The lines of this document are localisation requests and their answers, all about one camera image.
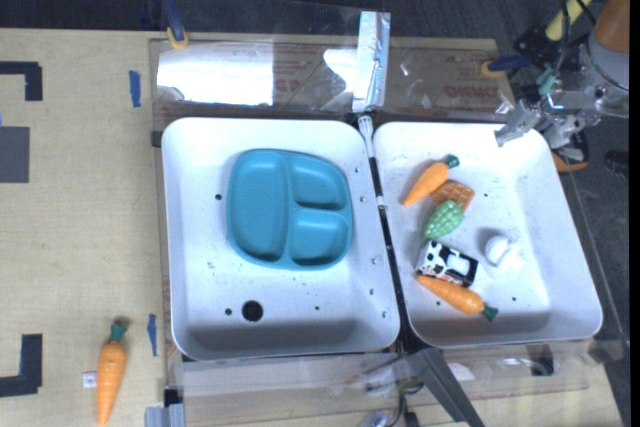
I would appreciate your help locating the white plastic bottle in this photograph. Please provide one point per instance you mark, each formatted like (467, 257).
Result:
(497, 249)

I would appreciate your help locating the white plastic tray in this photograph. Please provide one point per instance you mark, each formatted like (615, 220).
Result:
(200, 225)
(540, 195)

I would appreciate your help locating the blue divided plate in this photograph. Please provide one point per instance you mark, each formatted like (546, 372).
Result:
(260, 210)

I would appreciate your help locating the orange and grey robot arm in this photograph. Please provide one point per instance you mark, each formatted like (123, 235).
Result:
(611, 40)

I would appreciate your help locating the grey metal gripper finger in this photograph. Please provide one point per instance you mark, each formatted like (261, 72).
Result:
(515, 125)
(557, 135)

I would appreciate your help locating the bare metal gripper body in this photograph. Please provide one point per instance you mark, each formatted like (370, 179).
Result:
(580, 97)

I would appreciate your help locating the orange toy carrot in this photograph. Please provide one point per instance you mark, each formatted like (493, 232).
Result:
(110, 370)
(455, 296)
(427, 182)

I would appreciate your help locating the black and white cow carton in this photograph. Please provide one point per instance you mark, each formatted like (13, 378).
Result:
(445, 264)

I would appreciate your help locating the green toy grapes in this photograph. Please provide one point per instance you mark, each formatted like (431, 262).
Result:
(442, 221)

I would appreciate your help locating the orange waffle biscuit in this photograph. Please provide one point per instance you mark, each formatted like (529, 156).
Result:
(459, 194)

